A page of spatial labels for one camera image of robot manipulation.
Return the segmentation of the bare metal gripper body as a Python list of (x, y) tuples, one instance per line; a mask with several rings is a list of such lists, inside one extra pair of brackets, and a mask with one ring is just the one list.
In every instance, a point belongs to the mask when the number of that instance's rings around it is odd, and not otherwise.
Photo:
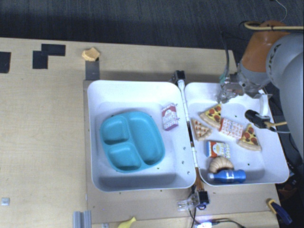
[(251, 98), (259, 98), (260, 85), (254, 84), (243, 74), (230, 74), (221, 78), (221, 90), (226, 92), (235, 91), (238, 96), (248, 95)]

